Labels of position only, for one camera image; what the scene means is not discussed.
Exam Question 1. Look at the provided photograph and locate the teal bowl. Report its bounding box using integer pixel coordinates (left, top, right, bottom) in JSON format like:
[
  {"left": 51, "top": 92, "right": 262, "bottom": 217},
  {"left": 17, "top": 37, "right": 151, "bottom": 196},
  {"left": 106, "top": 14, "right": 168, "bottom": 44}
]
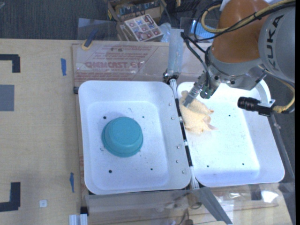
[{"left": 101, "top": 116, "right": 144, "bottom": 158}]

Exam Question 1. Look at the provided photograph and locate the thin black and white rod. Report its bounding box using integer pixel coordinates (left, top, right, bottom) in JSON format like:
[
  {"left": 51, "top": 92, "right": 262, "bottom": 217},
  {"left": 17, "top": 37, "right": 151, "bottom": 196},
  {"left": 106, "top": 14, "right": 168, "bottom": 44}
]
[{"left": 169, "top": 78, "right": 200, "bottom": 190}]

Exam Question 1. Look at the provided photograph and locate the brown cardboard board red print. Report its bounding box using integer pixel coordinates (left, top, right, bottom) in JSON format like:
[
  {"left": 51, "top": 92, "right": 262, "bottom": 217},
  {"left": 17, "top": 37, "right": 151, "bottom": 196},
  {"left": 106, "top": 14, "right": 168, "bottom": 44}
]
[{"left": 71, "top": 42, "right": 285, "bottom": 220}]

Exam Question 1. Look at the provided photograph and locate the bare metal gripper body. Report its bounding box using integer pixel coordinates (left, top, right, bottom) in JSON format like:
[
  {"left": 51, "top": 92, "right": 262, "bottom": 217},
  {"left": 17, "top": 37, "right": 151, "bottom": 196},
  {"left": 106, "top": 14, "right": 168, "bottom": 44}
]
[{"left": 198, "top": 71, "right": 236, "bottom": 99}]

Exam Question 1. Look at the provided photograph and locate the white plastic tray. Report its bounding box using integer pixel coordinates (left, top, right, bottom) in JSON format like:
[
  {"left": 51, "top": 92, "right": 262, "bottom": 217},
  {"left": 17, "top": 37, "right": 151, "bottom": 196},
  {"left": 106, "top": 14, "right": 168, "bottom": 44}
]
[
  {"left": 176, "top": 81, "right": 285, "bottom": 188},
  {"left": 77, "top": 80, "right": 192, "bottom": 195}
]

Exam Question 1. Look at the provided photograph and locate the black cylinder on white bracket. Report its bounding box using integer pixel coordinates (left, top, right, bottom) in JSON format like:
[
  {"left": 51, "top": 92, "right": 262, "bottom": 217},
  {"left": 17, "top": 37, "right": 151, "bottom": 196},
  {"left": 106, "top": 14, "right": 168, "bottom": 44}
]
[{"left": 237, "top": 78, "right": 276, "bottom": 117}]

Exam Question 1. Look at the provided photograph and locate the yellow cloth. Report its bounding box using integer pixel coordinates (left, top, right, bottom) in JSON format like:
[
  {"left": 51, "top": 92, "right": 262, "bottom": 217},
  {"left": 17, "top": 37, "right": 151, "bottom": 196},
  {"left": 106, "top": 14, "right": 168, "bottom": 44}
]
[{"left": 179, "top": 90, "right": 219, "bottom": 135}]

